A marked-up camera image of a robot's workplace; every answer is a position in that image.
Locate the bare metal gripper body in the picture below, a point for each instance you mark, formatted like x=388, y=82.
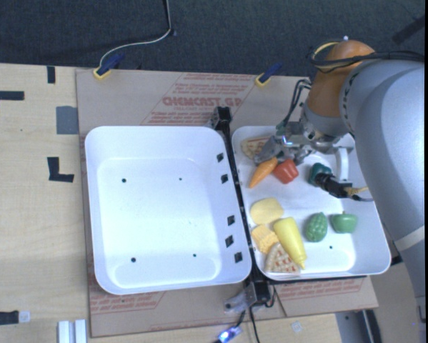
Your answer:
x=301, y=136

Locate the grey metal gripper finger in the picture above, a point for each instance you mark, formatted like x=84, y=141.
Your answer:
x=267, y=150
x=300, y=155

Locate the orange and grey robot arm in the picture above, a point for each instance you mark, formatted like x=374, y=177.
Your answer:
x=385, y=127

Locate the tan waffle slice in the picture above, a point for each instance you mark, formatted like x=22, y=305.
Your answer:
x=251, y=146
x=279, y=261

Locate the red bell pepper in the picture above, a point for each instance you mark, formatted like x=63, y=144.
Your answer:
x=286, y=172

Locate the orange carrot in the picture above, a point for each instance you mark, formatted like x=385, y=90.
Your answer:
x=263, y=173

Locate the white plastic tray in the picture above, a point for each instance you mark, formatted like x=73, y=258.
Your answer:
x=317, y=206
x=156, y=209

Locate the pale yellow toy potato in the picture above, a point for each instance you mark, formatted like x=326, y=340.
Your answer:
x=266, y=210

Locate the thin black rod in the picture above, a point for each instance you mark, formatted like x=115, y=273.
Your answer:
x=243, y=206

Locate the green bumpy toy vegetable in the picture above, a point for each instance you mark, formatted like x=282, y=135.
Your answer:
x=316, y=227

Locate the green bell pepper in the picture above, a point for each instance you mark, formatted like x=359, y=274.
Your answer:
x=344, y=223

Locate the yellow corn piece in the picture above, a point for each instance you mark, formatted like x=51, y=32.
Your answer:
x=263, y=238

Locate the brown cardboard board red print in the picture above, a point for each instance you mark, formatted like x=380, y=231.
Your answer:
x=135, y=98

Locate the black cylinder on white bracket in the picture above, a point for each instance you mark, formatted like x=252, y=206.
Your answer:
x=333, y=183

